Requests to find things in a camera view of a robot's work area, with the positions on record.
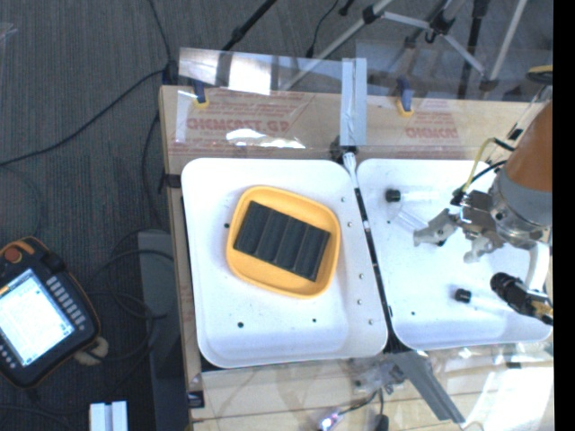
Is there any white plastic tray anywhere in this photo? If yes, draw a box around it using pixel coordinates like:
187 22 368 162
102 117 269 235
180 156 389 370
355 157 554 352

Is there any black ribbed four-slot holder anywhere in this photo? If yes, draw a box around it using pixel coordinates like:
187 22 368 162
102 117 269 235
233 200 332 284

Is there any thin black and white rod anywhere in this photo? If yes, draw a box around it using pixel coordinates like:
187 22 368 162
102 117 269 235
342 151 398 350

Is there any black cylinder on white bracket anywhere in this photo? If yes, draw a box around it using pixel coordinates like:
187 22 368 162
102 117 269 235
490 240 554 328

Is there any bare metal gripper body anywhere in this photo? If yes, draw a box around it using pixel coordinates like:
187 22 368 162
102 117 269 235
456 189 553 249

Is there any yellow plate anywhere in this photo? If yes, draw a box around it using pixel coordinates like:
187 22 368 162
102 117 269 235
225 184 342 300

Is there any clear plastic bottle black cap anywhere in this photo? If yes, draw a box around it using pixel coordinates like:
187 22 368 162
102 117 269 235
385 188 445 207
454 287 500 312

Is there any black block with thin wires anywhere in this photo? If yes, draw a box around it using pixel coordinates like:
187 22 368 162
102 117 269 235
329 136 360 161

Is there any brown cardboard board red print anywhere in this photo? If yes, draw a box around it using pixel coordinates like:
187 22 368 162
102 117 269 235
159 84 554 431

